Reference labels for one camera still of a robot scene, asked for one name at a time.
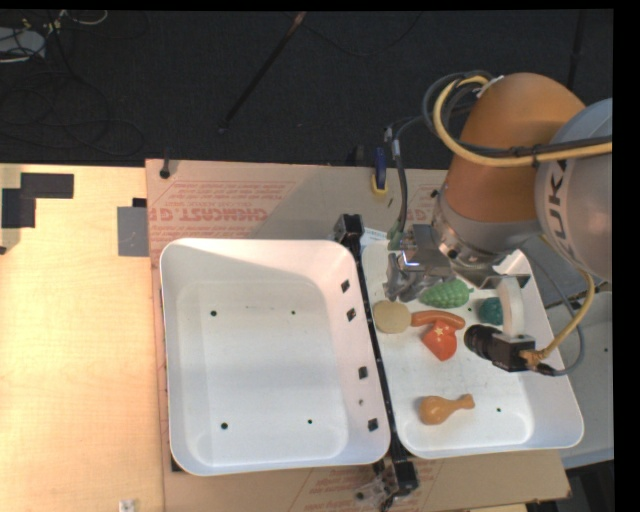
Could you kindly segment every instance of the black clip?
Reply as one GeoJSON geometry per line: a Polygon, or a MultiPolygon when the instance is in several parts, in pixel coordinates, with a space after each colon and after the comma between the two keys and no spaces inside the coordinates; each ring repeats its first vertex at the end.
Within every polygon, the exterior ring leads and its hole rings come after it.
{"type": "Polygon", "coordinates": [[[540,150],[542,144],[535,144],[531,147],[531,166],[537,171],[540,167],[540,161],[538,160],[538,151],[540,150]]]}
{"type": "Polygon", "coordinates": [[[163,180],[166,180],[171,176],[171,171],[169,171],[169,150],[171,148],[165,148],[164,150],[164,164],[162,165],[162,169],[160,169],[160,177],[163,180]]]}

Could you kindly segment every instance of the metal bracket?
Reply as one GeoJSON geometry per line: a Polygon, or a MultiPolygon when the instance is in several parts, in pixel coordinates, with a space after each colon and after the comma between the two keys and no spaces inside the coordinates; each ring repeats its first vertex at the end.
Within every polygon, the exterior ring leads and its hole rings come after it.
{"type": "MultiPolygon", "coordinates": [[[[393,407],[391,405],[391,393],[389,391],[389,384],[387,382],[387,376],[384,370],[384,364],[382,362],[382,354],[380,352],[380,345],[378,343],[378,336],[376,334],[375,324],[373,322],[373,314],[371,311],[371,304],[369,302],[369,293],[367,291],[367,283],[362,268],[361,259],[361,246],[360,238],[364,234],[364,224],[360,215],[347,215],[343,214],[334,227],[334,239],[340,243],[353,255],[356,261],[356,268],[358,270],[358,280],[360,281],[360,290],[362,292],[362,302],[364,304],[364,311],[367,316],[367,323],[369,325],[369,335],[371,337],[371,345],[373,347],[373,353],[376,358],[376,365],[378,368],[378,375],[380,377],[380,387],[382,389],[382,396],[387,411],[387,419],[389,421],[389,428],[391,431],[391,443],[389,446],[389,453],[391,455],[392,470],[389,470],[386,477],[381,477],[381,481],[384,481],[384,487],[387,487],[390,492],[383,503],[381,503],[381,512],[389,510],[393,499],[396,496],[406,496],[419,486],[417,473],[413,462],[408,460],[408,453],[398,437],[398,429],[396,427],[395,417],[393,415],[393,407]],[[391,484],[385,481],[385,478],[389,478],[389,475],[393,475],[394,482],[391,484]]],[[[384,471],[384,461],[378,461],[374,464],[376,475],[379,475],[384,471]]],[[[380,482],[371,483],[370,487],[367,487],[367,492],[380,497],[380,494],[376,489],[379,488],[380,482]]]]}

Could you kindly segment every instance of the cable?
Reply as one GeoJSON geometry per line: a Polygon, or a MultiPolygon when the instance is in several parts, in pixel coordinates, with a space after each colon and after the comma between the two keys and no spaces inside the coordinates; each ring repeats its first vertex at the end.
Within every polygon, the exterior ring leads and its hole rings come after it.
{"type": "MultiPolygon", "coordinates": [[[[290,18],[290,16],[287,13],[283,13],[283,14],[285,16],[287,16],[288,18],[290,18]]],[[[329,37],[325,36],[319,30],[316,30],[316,29],[310,27],[308,24],[304,24],[303,27],[305,27],[309,32],[311,32],[311,33],[315,34],[316,36],[320,37],[321,39],[323,39],[327,43],[331,44],[332,46],[334,46],[335,48],[337,48],[341,52],[346,53],[347,55],[351,55],[353,57],[373,57],[375,55],[380,55],[381,53],[386,52],[387,50],[391,49],[396,44],[398,44],[400,41],[402,41],[407,36],[407,34],[409,34],[409,32],[411,32],[413,30],[413,28],[416,26],[416,24],[418,23],[418,21],[420,20],[420,18],[422,17],[423,14],[424,14],[424,11],[420,11],[418,13],[418,15],[415,17],[415,19],[411,22],[409,27],[402,34],[400,34],[400,36],[397,37],[391,44],[385,46],[384,48],[381,48],[380,50],[375,50],[375,51],[367,52],[367,53],[354,52],[352,50],[344,48],[344,47],[340,46],[338,43],[336,43],[335,41],[333,41],[332,39],[330,39],[329,37]]]]}
{"type": "Polygon", "coordinates": [[[146,11],[129,11],[129,12],[136,12],[142,15],[142,19],[143,19],[143,23],[142,23],[142,28],[133,33],[133,34],[128,34],[128,35],[123,35],[123,36],[115,36],[111,33],[106,33],[105,30],[101,29],[101,30],[95,30],[93,28],[85,28],[85,27],[93,27],[96,26],[98,24],[102,24],[105,20],[101,20],[99,23],[88,23],[88,22],[77,22],[75,20],[73,20],[73,18],[71,18],[70,16],[66,17],[66,18],[62,18],[61,22],[61,29],[64,29],[65,32],[84,32],[86,34],[91,34],[92,36],[99,36],[99,37],[104,37],[105,39],[111,39],[113,41],[125,41],[125,40],[129,40],[129,39],[137,39],[141,36],[143,36],[144,34],[147,33],[147,30],[149,29],[149,25],[150,25],[150,21],[149,21],[149,15],[147,14],[146,11]],[[65,20],[69,19],[70,21],[73,22],[73,24],[70,23],[66,23],[65,20]]]}
{"type": "Polygon", "coordinates": [[[102,16],[100,16],[97,20],[93,20],[93,21],[84,21],[84,20],[76,19],[67,10],[65,10],[65,14],[69,17],[69,19],[73,20],[74,22],[80,25],[99,25],[100,23],[102,23],[104,20],[107,19],[107,16],[109,16],[109,11],[107,11],[106,9],[102,9],[102,16]]]}
{"type": "Polygon", "coordinates": [[[16,43],[16,46],[14,48],[9,48],[7,50],[3,50],[2,52],[0,52],[0,54],[6,54],[8,56],[10,56],[10,58],[4,58],[4,59],[0,59],[0,64],[12,64],[15,62],[27,62],[29,60],[31,60],[32,57],[41,57],[40,52],[42,52],[42,50],[44,50],[44,48],[47,45],[47,39],[46,37],[43,38],[43,42],[42,45],[40,45],[40,48],[38,48],[37,50],[32,50],[30,48],[25,48],[22,43],[20,42],[19,36],[22,35],[23,33],[27,32],[28,29],[27,28],[22,28],[22,29],[15,29],[12,28],[12,33],[8,36],[4,36],[2,38],[0,38],[0,42],[1,41],[8,41],[9,39],[13,39],[16,43]]]}
{"type": "Polygon", "coordinates": [[[406,222],[407,222],[407,214],[409,208],[409,200],[408,200],[408,185],[407,185],[407,175],[405,172],[404,164],[402,162],[402,154],[400,152],[400,136],[406,131],[409,127],[415,126],[423,121],[421,116],[404,118],[402,121],[395,121],[391,123],[385,129],[385,141],[389,142],[391,145],[391,154],[393,156],[393,160],[396,164],[396,169],[398,171],[398,180],[400,181],[400,196],[401,196],[401,204],[400,204],[400,212],[398,213],[398,217],[393,227],[389,231],[389,239],[391,240],[389,243],[390,248],[396,248],[399,243],[402,235],[404,234],[406,222]],[[392,127],[398,124],[399,122],[403,122],[398,131],[393,135],[392,127]]]}
{"type": "MultiPolygon", "coordinates": [[[[470,162],[477,163],[479,165],[487,165],[492,167],[525,167],[536,165],[539,162],[565,160],[569,158],[583,158],[588,156],[601,155],[610,153],[612,151],[612,142],[609,137],[605,139],[608,142],[589,141],[588,143],[582,143],[579,145],[571,145],[567,148],[567,145],[563,146],[564,149],[555,149],[553,145],[541,145],[536,148],[529,148],[530,155],[525,156],[512,156],[512,157],[494,157],[480,155],[477,152],[471,151],[462,145],[460,145],[451,135],[448,133],[446,127],[442,121],[442,109],[445,100],[451,93],[454,87],[461,85],[474,83],[481,86],[489,84],[489,80],[483,75],[474,75],[466,78],[457,78],[451,81],[444,90],[440,93],[436,99],[433,109],[433,124],[435,130],[444,142],[444,144],[453,151],[456,155],[469,160],[470,162]]],[[[522,151],[522,148],[512,148],[511,153],[517,153],[522,151]]]]}
{"type": "MultiPolygon", "coordinates": [[[[558,292],[558,295],[560,295],[560,299],[562,300],[562,303],[567,308],[569,315],[571,315],[572,318],[575,318],[576,314],[573,310],[573,307],[571,307],[571,303],[569,302],[569,299],[567,298],[566,294],[562,291],[562,288],[560,288],[558,283],[556,283],[555,279],[553,279],[551,275],[549,275],[549,272],[547,271],[547,269],[543,265],[541,265],[540,262],[538,262],[536,258],[534,258],[531,254],[527,254],[527,259],[531,260],[544,273],[544,275],[549,280],[551,285],[555,288],[556,292],[558,292]]],[[[580,366],[580,364],[582,363],[582,360],[584,359],[584,355],[585,355],[585,340],[584,340],[584,333],[582,331],[582,327],[580,326],[579,323],[576,325],[576,332],[578,334],[578,356],[576,357],[576,360],[571,365],[565,366],[563,370],[556,370],[554,368],[549,367],[552,370],[551,373],[549,373],[549,375],[553,377],[561,377],[563,375],[568,375],[573,370],[575,370],[578,366],[580,366]]]]}
{"type": "MultiPolygon", "coordinates": [[[[42,142],[42,132],[38,133],[36,136],[26,137],[16,135],[15,130],[11,130],[10,132],[7,132],[7,130],[1,130],[0,135],[14,141],[52,149],[69,150],[84,146],[116,157],[130,156],[139,152],[146,143],[142,131],[132,122],[114,119],[111,104],[107,96],[98,87],[90,84],[84,78],[79,76],[71,67],[60,40],[60,31],[62,30],[60,28],[60,20],[67,17],[69,17],[68,19],[71,19],[68,12],[66,10],[61,10],[53,13],[51,10],[46,10],[45,13],[46,18],[49,20],[48,25],[45,25],[45,29],[48,29],[48,33],[43,36],[45,37],[45,44],[53,34],[55,47],[60,53],[65,70],[55,71],[48,69],[47,71],[33,73],[19,79],[12,86],[9,86],[6,91],[0,94],[0,121],[7,125],[20,126],[23,128],[44,127],[47,129],[62,130],[64,136],[70,139],[71,143],[49,144],[42,142]],[[102,110],[102,112],[93,119],[64,121],[63,114],[69,114],[69,112],[64,108],[66,104],[58,106],[58,103],[59,99],[62,97],[62,93],[67,90],[66,87],[69,85],[69,81],[79,84],[83,89],[90,92],[92,96],[88,96],[87,99],[93,101],[93,98],[99,98],[99,101],[101,102],[100,110],[102,110]],[[22,112],[16,111],[16,106],[20,105],[22,105],[22,112]],[[33,114],[33,107],[41,107],[41,109],[33,114]],[[131,149],[113,151],[105,147],[104,144],[100,144],[104,137],[109,133],[112,133],[112,129],[116,126],[119,126],[120,130],[127,130],[121,135],[118,133],[118,135],[120,135],[121,139],[128,142],[127,146],[131,149]]],[[[26,18],[26,13],[21,11],[21,14],[23,15],[22,21],[25,26],[32,26],[26,18]]],[[[14,33],[19,34],[22,30],[15,30],[14,33]]],[[[19,45],[20,41],[17,36],[14,37],[14,39],[19,45]]],[[[33,52],[33,50],[22,48],[21,45],[20,49],[25,54],[33,52]]],[[[84,112],[85,111],[80,111],[83,117],[85,117],[84,112]]]]}
{"type": "Polygon", "coordinates": [[[422,115],[424,117],[424,121],[425,121],[427,127],[429,128],[429,130],[434,135],[437,135],[438,133],[437,133],[436,128],[435,128],[435,126],[433,124],[432,113],[429,112],[429,103],[430,103],[434,93],[438,89],[443,88],[447,83],[451,82],[452,80],[456,80],[458,78],[465,78],[468,75],[483,76],[487,80],[491,80],[493,78],[493,76],[491,74],[487,73],[486,71],[481,71],[481,70],[470,71],[469,73],[451,73],[449,75],[446,75],[446,76],[436,80],[433,84],[431,84],[429,86],[429,88],[425,92],[425,94],[424,94],[424,96],[422,98],[422,115]]]}
{"type": "Polygon", "coordinates": [[[535,367],[542,360],[549,357],[551,352],[553,352],[559,345],[562,343],[565,338],[573,331],[576,326],[580,323],[580,321],[584,318],[593,303],[593,297],[595,296],[595,285],[593,284],[593,279],[591,276],[585,272],[584,270],[578,269],[580,275],[584,278],[587,283],[587,296],[584,299],[584,303],[582,307],[578,310],[575,316],[571,319],[571,321],[565,326],[562,331],[547,345],[546,348],[542,350],[523,350],[519,353],[520,357],[527,361],[527,366],[535,367]]]}
{"type": "Polygon", "coordinates": [[[567,77],[567,89],[573,90],[573,84],[576,78],[576,71],[578,69],[578,61],[581,56],[582,39],[584,37],[584,27],[586,22],[587,9],[580,9],[578,12],[578,23],[576,26],[576,33],[573,39],[573,49],[571,51],[571,63],[569,65],[569,76],[567,77]]]}

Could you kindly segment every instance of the cardboard sheet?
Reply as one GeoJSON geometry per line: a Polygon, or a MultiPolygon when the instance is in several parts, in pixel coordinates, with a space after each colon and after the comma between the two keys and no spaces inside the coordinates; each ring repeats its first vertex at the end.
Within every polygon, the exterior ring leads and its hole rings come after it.
{"type": "MultiPolygon", "coordinates": [[[[372,192],[370,168],[174,161],[146,162],[149,249],[152,266],[162,456],[167,512],[375,510],[355,490],[374,477],[370,466],[291,469],[197,477],[172,468],[158,260],[184,237],[327,239],[345,213],[362,215],[367,228],[386,232],[400,207],[394,169],[388,191],[372,192]]],[[[407,170],[408,222],[428,222],[432,192],[445,173],[407,170]]],[[[415,460],[420,487],[397,500],[396,512],[434,512],[566,497],[569,484],[555,451],[415,460]]]]}

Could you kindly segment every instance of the toy food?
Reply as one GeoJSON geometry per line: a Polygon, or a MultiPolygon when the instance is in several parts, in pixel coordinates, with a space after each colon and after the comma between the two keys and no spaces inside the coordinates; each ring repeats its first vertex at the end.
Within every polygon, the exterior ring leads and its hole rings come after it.
{"type": "Polygon", "coordinates": [[[427,425],[439,425],[459,409],[473,409],[476,406],[473,396],[462,395],[457,400],[449,400],[430,395],[420,402],[420,420],[427,425]]]}
{"type": "Polygon", "coordinates": [[[436,320],[433,327],[422,336],[424,343],[440,361],[453,357],[458,349],[456,330],[443,320],[436,320]]]}
{"type": "Polygon", "coordinates": [[[478,310],[480,321],[485,324],[502,325],[502,304],[498,297],[489,297],[482,301],[478,310]]]}
{"type": "Polygon", "coordinates": [[[455,278],[432,286],[423,292],[418,300],[435,308],[458,308],[469,301],[469,288],[464,281],[455,278]]]}
{"type": "Polygon", "coordinates": [[[411,325],[411,313],[401,302],[382,300],[373,306],[373,320],[382,332],[397,334],[411,325]]]}
{"type": "Polygon", "coordinates": [[[432,324],[436,320],[447,322],[454,329],[462,329],[466,325],[464,318],[454,315],[448,311],[439,311],[437,309],[429,309],[427,311],[415,311],[411,313],[411,326],[419,327],[421,325],[432,324]]]}

